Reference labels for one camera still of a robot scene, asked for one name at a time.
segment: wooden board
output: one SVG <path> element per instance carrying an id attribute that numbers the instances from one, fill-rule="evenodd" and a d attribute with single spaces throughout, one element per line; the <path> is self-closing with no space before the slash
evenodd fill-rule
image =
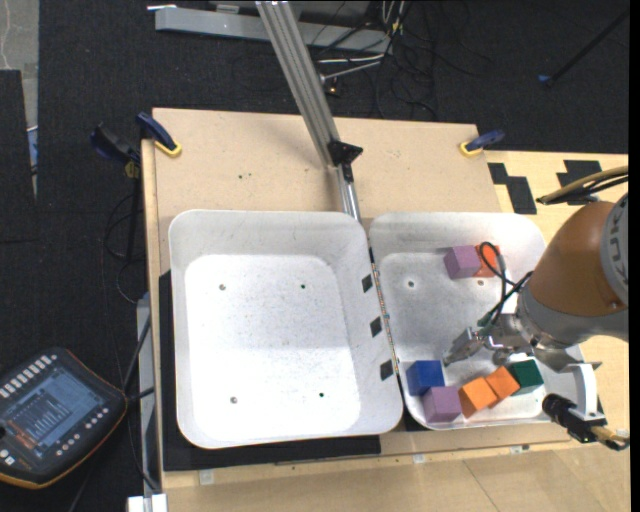
<path id="1" fill-rule="evenodd" d="M 169 269 L 166 233 L 177 213 L 190 208 L 334 210 L 338 209 L 338 196 L 333 175 L 321 169 L 297 116 L 172 109 L 156 109 L 154 116 L 185 148 L 181 157 L 169 159 L 150 144 L 143 145 L 152 328 L 158 365 L 158 322 L 153 314 L 158 308 L 157 278 Z M 354 169 L 362 213 L 368 218 L 385 211 L 512 211 L 505 187 L 491 183 L 487 162 L 503 163 L 511 176 L 526 176 L 534 197 L 559 188 L 555 173 L 563 172 L 564 160 L 599 161 L 603 169 L 628 163 L 625 155 L 489 151 L 466 159 L 457 145 L 477 134 L 474 126 L 355 119 L 338 119 L 337 123 L 344 140 L 365 148 Z M 623 190 L 616 187 L 603 198 L 616 200 Z M 531 218 L 548 241 L 575 209 L 538 205 L 538 214 Z M 628 346 L 619 340 L 594 338 L 583 345 L 583 352 L 588 360 L 604 362 L 597 376 L 611 426 L 629 428 Z M 553 468 L 556 476 L 568 471 L 571 478 L 567 483 L 581 490 L 572 496 L 582 496 L 585 510 L 598 510 L 595 502 L 603 510 L 616 510 L 611 507 L 626 503 L 629 486 L 618 486 L 618 492 L 600 488 L 597 479 L 580 478 L 576 469 L 586 460 L 583 450 L 599 450 L 589 452 L 596 454 L 592 459 L 606 455 L 607 463 L 616 468 L 616 478 L 628 479 L 628 458 L 624 455 L 616 458 L 619 454 L 609 454 L 603 447 L 587 448 L 569 441 L 557 425 L 524 427 L 410 433 L 399 426 L 382 436 L 382 457 L 218 469 L 207 476 L 213 478 L 211 486 L 200 485 L 196 471 L 163 473 L 162 481 L 171 510 L 187 512 L 386 510 L 398 504 L 421 510 L 495 510 L 494 496 L 469 469 L 469 461 L 491 457 L 492 471 L 499 472 L 511 464 L 514 456 L 510 447 L 531 444 L 532 452 L 553 450 L 557 455 L 545 458 L 542 465 L 527 462 L 526 474 L 531 478 L 540 467 Z M 528 499 L 542 492 L 542 488 L 536 489 Z M 434 493 L 441 501 L 434 502 Z M 614 493 L 615 498 L 607 493 Z M 517 503 L 508 493 L 496 494 L 496 499 L 509 506 Z"/>

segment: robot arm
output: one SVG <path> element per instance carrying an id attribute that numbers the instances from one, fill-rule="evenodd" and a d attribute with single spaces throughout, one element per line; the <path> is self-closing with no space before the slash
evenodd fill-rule
<path id="1" fill-rule="evenodd" d="M 624 449 L 629 437 L 605 428 L 593 365 L 577 361 L 567 349 L 595 335 L 629 341 L 628 275 L 627 193 L 615 204 L 593 202 L 571 216 L 531 277 L 514 286 L 511 293 L 519 293 L 515 313 L 492 321 L 485 315 L 477 329 L 466 329 L 453 342 L 443 362 L 447 366 L 484 347 L 494 351 L 496 364 L 524 352 L 556 372 L 572 372 L 578 404 L 550 394 L 542 404 L 545 413 L 582 443 Z"/>

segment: metal pole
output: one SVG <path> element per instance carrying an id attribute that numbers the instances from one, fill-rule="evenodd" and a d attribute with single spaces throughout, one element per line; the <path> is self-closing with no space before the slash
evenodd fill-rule
<path id="1" fill-rule="evenodd" d="M 580 59 L 582 59 L 587 53 L 589 53 L 593 48 L 600 43 L 605 37 L 607 37 L 615 28 L 617 28 L 620 23 L 622 23 L 627 16 L 629 16 L 629 11 L 631 8 L 626 9 L 623 13 L 621 13 L 615 20 L 613 20 L 609 25 L 607 25 L 602 32 L 600 32 L 587 46 L 585 46 L 582 50 L 580 50 L 569 62 L 567 62 L 562 68 L 556 71 L 553 75 L 544 80 L 545 85 L 548 87 L 552 87 L 562 75 L 564 75 L 567 71 L 569 71 Z"/>
<path id="2" fill-rule="evenodd" d="M 360 222 L 355 187 L 345 180 L 342 165 L 335 166 L 329 153 L 329 143 L 339 141 L 340 136 L 293 10 L 286 1 L 256 2 L 256 6 L 322 163 L 336 170 L 342 209 Z"/>

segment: black floor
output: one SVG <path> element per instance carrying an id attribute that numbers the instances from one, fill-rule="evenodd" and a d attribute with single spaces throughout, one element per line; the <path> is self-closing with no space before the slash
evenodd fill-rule
<path id="1" fill-rule="evenodd" d="M 135 306 L 123 296 L 139 298 L 146 283 L 143 263 L 123 270 L 104 250 L 109 214 L 131 183 L 89 145 L 99 122 L 135 141 L 135 115 L 155 106 L 297 111 L 269 44 L 159 34 L 146 4 L 42 0 L 37 205 L 25 194 L 29 170 L 16 174 L 23 171 L 16 165 L 28 165 L 15 139 L 23 113 L 4 106 L 18 99 L 0 87 L 0 184 L 15 191 L 5 198 L 0 190 L 0 220 L 11 229 L 10 236 L 0 230 L 1 368 L 39 347 L 61 345 L 118 385 L 116 354 L 121 366 L 128 363 Z M 537 79 L 559 69 L 627 6 L 622 0 L 415 2 L 394 38 L 394 57 L 385 57 L 379 71 L 345 78 L 340 96 L 329 98 L 331 109 L 337 116 L 474 123 L 481 133 L 501 129 L 506 137 L 495 149 L 628 153 L 628 19 L 553 88 Z M 15 82 L 3 74 L 0 84 Z M 12 136 L 18 158 L 5 143 Z M 9 165 L 7 155 L 18 164 Z M 116 231 L 111 246 L 123 250 L 125 233 Z M 67 510 L 84 472 L 44 491 L 0 485 L 0 510 Z M 123 510 L 126 497 L 141 490 L 124 426 L 77 510 Z"/>

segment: black stand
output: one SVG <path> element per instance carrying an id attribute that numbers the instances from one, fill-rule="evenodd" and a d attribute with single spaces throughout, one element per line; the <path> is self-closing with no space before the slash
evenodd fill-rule
<path id="1" fill-rule="evenodd" d="M 622 14 L 620 14 L 615 20 L 613 20 L 602 32 L 600 32 L 587 46 L 580 50 L 575 57 L 567 62 L 562 68 L 556 71 L 551 76 L 541 76 L 540 81 L 547 87 L 553 87 L 556 81 L 569 71 L 580 59 L 582 59 L 587 53 L 589 53 L 595 46 L 600 43 L 605 37 L 607 37 L 613 30 L 620 25 L 626 18 L 629 17 L 629 11 L 631 7 L 627 8 Z"/>

